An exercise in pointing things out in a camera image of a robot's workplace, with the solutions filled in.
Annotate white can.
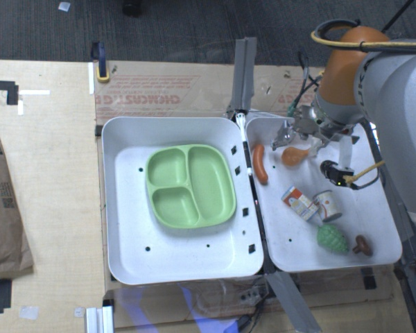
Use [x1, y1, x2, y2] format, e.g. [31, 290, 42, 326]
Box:
[313, 189, 343, 223]

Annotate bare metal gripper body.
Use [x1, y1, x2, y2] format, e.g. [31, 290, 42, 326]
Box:
[292, 104, 334, 142]

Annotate red sausage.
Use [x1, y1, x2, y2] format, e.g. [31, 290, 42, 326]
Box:
[252, 144, 270, 186]

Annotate brown paper bag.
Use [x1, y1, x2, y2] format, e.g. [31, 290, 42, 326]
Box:
[0, 135, 35, 274]

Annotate brown mushroom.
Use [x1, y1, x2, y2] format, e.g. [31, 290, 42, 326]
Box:
[352, 234, 374, 257]

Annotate green grapes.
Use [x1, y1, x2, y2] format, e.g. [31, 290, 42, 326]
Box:
[316, 223, 350, 255]

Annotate orange chicken drumstick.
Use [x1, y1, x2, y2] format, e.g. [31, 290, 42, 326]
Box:
[281, 146, 318, 168]

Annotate green divided plate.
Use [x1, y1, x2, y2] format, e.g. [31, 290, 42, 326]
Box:
[145, 144, 237, 230]

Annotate brown cardboard board red print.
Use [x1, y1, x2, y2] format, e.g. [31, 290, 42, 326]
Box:
[94, 60, 397, 329]

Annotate black cylinder on white bracket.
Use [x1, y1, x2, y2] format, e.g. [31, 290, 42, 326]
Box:
[320, 135, 356, 189]

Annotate white plastic tray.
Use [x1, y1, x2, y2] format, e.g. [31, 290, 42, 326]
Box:
[245, 111, 403, 274]
[101, 116, 265, 286]

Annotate white and orange carton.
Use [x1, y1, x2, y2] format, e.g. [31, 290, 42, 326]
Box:
[281, 185, 320, 222]

